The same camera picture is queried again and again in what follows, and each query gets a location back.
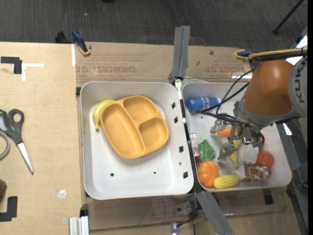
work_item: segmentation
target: toy pumpkin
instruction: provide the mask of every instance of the toy pumpkin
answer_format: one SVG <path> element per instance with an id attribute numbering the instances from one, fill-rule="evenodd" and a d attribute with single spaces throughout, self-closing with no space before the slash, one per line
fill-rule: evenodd
<path id="1" fill-rule="evenodd" d="M 213 187 L 214 180 L 219 177 L 219 168 L 212 161 L 200 163 L 198 167 L 198 179 L 206 187 Z"/>

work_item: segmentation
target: corn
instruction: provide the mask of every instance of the corn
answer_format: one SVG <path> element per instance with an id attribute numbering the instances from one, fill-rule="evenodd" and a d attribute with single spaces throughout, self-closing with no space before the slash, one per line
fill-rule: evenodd
<path id="1" fill-rule="evenodd" d="M 235 174 L 220 176 L 214 180 L 214 187 L 216 189 L 229 188 L 237 185 L 239 181 L 239 176 Z"/>

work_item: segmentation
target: scissors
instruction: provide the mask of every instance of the scissors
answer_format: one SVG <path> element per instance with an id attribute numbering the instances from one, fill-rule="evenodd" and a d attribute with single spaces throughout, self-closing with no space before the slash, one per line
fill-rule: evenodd
<path id="1" fill-rule="evenodd" d="M 14 120 L 15 114 L 20 115 L 21 119 L 19 121 Z M 20 152 L 25 160 L 25 163 L 27 164 L 28 169 L 30 170 L 31 174 L 34 174 L 33 167 L 31 166 L 30 159 L 21 136 L 22 124 L 24 122 L 24 113 L 18 109 L 12 109 L 8 113 L 4 110 L 0 110 L 0 117 L 1 115 L 3 117 L 6 129 L 3 130 L 0 127 L 0 131 L 4 132 L 6 135 L 14 140 L 15 144 L 20 149 Z"/>

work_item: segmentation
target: banana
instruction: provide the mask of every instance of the banana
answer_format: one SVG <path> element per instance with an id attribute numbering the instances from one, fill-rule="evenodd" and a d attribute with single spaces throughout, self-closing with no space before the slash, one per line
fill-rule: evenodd
<path id="1" fill-rule="evenodd" d="M 100 114 L 101 114 L 101 111 L 104 107 L 108 106 L 109 104 L 115 102 L 114 99 L 106 99 L 106 100 L 103 100 L 101 103 L 99 103 L 97 105 L 97 107 L 94 109 L 93 111 L 93 114 L 92 114 L 92 119 L 93 119 L 93 122 L 96 126 L 96 131 L 99 130 L 99 122 L 100 122 Z"/>

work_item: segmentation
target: red tomato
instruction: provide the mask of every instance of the red tomato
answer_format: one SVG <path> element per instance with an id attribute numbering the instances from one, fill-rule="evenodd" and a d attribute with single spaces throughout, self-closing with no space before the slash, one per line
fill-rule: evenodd
<path id="1" fill-rule="evenodd" d="M 271 168 L 274 163 L 274 157 L 267 151 L 260 151 L 258 154 L 258 158 L 256 164 L 259 166 L 266 166 L 267 168 Z"/>

